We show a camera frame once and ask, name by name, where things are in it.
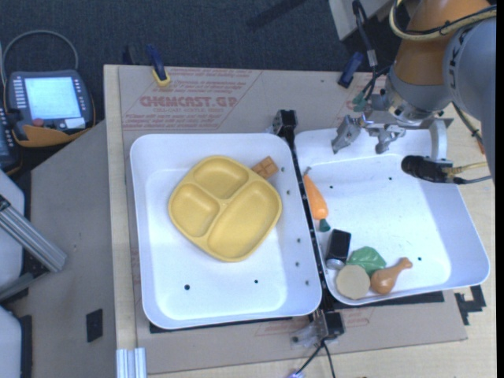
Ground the brown chicken drumstick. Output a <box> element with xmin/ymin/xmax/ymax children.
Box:
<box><xmin>370</xmin><ymin>257</ymin><xmax>413</xmax><ymax>295</ymax></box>

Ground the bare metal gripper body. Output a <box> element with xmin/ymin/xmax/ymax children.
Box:
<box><xmin>360</xmin><ymin>92</ymin><xmax>428</xmax><ymax>135</ymax></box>

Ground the white plastic tray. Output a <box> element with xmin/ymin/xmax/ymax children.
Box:
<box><xmin>293</xmin><ymin>127</ymin><xmax>491</xmax><ymax>306</ymax></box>
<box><xmin>129</xmin><ymin>132</ymin><xmax>323</xmax><ymax>330</ymax></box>

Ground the thin black rod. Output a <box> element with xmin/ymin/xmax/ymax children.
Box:
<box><xmin>286</xmin><ymin>130</ymin><xmax>334</xmax><ymax>313</ymax></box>

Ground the yellow divided plate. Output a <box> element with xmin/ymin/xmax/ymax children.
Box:
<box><xmin>168</xmin><ymin>154</ymin><xmax>284</xmax><ymax>263</ymax></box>

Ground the beige round potato slice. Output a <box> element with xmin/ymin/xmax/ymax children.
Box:
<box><xmin>335</xmin><ymin>264</ymin><xmax>372</xmax><ymax>301</ymax></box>

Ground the orange carrot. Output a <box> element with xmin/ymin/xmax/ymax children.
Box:
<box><xmin>302</xmin><ymin>166</ymin><xmax>332</xmax><ymax>233</ymax></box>

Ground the green lettuce leaf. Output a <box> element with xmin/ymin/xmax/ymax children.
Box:
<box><xmin>346</xmin><ymin>246</ymin><xmax>387</xmax><ymax>277</ymax></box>

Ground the brown cardboard board red print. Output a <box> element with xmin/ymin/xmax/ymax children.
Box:
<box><xmin>117</xmin><ymin>66</ymin><xmax>469</xmax><ymax>375</ymax></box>

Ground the brown biscuit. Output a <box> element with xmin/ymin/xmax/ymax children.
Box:
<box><xmin>250</xmin><ymin>155</ymin><xmax>279</xmax><ymax>180</ymax></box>

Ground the black cylinder on white bracket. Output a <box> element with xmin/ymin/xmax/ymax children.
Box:
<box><xmin>401</xmin><ymin>119</ymin><xmax>454</xmax><ymax>183</ymax></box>

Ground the black block with thin wires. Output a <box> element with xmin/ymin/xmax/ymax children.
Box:
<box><xmin>291</xmin><ymin>311</ymin><xmax>347</xmax><ymax>349</ymax></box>
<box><xmin>270</xmin><ymin>109</ymin><xmax>298</xmax><ymax>136</ymax></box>

